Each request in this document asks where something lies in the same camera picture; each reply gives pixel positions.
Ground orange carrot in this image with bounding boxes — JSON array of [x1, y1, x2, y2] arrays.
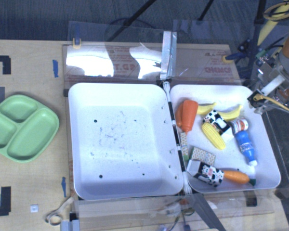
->
[[222, 169, 257, 187]]

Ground orange squeeze bottle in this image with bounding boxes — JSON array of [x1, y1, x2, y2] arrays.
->
[[175, 100, 199, 134]]

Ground yellow corn cob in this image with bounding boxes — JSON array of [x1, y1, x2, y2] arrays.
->
[[201, 122, 227, 151]]

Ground white plastic tray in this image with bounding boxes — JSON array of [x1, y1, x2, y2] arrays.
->
[[67, 82, 184, 201], [170, 84, 282, 194]]

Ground green divided plate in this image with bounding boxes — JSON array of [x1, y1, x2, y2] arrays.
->
[[0, 94, 60, 164]]

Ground thin black and white rod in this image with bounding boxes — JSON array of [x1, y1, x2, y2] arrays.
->
[[162, 80, 192, 195]]

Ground small green and yellow packet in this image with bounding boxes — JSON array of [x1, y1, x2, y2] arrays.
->
[[179, 131, 190, 162]]

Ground blue bottle white cap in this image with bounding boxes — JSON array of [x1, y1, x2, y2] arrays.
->
[[234, 130, 259, 167]]

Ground small red and white can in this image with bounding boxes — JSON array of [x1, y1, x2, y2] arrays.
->
[[228, 118, 250, 135]]

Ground yellow banana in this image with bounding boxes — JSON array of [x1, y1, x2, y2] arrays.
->
[[197, 102, 218, 116], [217, 104, 244, 121]]

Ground cow print milk carton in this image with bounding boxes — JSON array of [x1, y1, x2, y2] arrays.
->
[[202, 109, 235, 142], [186, 159, 225, 188]]

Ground orange patterned small box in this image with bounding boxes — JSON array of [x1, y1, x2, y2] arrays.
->
[[190, 146, 217, 167]]

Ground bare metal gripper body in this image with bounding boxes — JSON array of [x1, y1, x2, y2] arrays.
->
[[255, 55, 289, 106]]

